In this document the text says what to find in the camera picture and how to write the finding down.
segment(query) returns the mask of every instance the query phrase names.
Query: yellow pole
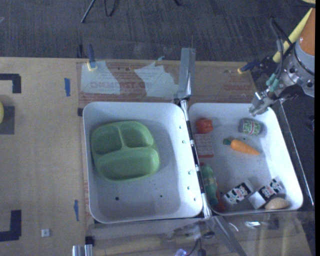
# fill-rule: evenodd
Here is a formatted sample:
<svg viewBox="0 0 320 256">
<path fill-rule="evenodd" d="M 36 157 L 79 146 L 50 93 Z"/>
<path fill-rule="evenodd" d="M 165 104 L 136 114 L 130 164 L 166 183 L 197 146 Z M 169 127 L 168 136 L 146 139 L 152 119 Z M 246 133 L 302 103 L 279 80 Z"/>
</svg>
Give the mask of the yellow pole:
<svg viewBox="0 0 320 256">
<path fill-rule="evenodd" d="M 308 18 L 309 18 L 309 15 L 310 15 L 310 13 L 311 13 L 311 11 L 312 11 L 312 8 L 310 8 L 310 10 L 306 13 L 306 15 L 302 18 L 302 20 L 299 22 L 299 24 L 295 27 L 295 29 L 292 31 L 292 33 L 289 35 L 289 40 L 292 42 L 292 43 L 294 43 L 295 41 L 297 41 L 298 40 L 298 38 L 299 38 L 299 36 L 300 36 L 300 34 L 301 34 L 301 32 L 302 32 L 302 30 L 304 29 L 304 27 L 305 27 L 305 24 L 306 24 L 306 22 L 307 22 L 307 20 L 308 20 Z M 283 43 L 283 49 L 284 49 L 284 52 L 283 53 L 285 53 L 287 50 L 288 50 L 288 48 L 289 48 L 289 43 L 287 42 L 287 41 L 285 41 L 284 43 Z M 280 53 L 277 51 L 276 53 L 275 53 L 275 55 L 273 55 L 273 61 L 275 62 L 275 63 L 279 63 L 280 62 Z"/>
</svg>

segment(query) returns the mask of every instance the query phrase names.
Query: green bottle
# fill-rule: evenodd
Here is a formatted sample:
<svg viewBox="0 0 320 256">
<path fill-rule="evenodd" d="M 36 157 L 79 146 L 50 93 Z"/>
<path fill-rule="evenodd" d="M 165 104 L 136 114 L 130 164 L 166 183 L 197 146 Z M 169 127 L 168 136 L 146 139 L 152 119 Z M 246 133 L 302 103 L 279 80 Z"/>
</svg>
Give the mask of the green bottle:
<svg viewBox="0 0 320 256">
<path fill-rule="evenodd" d="M 213 205 L 213 206 L 217 205 L 218 198 L 216 196 L 216 192 L 218 189 L 218 184 L 214 176 L 214 171 L 212 170 L 210 165 L 205 164 L 201 166 L 201 174 L 202 174 L 205 193 L 209 200 L 210 205 Z"/>
</svg>

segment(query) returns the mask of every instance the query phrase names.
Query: yellow ball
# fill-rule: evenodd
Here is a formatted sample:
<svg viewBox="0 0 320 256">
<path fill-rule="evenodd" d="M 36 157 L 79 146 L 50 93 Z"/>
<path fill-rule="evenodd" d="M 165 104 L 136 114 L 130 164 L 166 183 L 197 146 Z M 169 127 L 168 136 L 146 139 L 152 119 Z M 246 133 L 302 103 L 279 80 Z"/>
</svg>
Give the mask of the yellow ball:
<svg viewBox="0 0 320 256">
<path fill-rule="evenodd" d="M 0 124 L 4 120 L 4 115 L 5 115 L 4 105 L 2 105 L 2 103 L 0 101 Z"/>
</svg>

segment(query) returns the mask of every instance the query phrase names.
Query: hole in bin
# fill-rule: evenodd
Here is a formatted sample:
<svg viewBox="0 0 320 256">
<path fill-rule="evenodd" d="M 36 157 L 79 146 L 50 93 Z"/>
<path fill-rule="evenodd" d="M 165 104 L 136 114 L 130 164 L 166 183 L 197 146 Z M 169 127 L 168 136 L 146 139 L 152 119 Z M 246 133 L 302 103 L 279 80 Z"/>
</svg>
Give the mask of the hole in bin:
<svg viewBox="0 0 320 256">
<path fill-rule="evenodd" d="M 93 150 L 104 155 L 122 148 L 118 128 L 113 125 L 106 125 L 98 128 L 92 134 Z"/>
<path fill-rule="evenodd" d="M 121 135 L 125 145 L 129 148 L 149 147 L 154 143 L 149 130 L 143 124 L 137 122 L 123 124 Z"/>
</svg>

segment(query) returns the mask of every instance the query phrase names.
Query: brown oval object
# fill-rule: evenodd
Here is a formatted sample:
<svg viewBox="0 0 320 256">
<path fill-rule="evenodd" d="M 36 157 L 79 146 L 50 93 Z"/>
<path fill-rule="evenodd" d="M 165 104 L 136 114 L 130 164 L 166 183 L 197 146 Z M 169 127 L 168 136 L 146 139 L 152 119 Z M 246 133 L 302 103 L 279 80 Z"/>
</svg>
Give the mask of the brown oval object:
<svg viewBox="0 0 320 256">
<path fill-rule="evenodd" d="M 289 202 L 281 197 L 271 199 L 264 208 L 267 210 L 283 209 L 289 206 Z"/>
</svg>

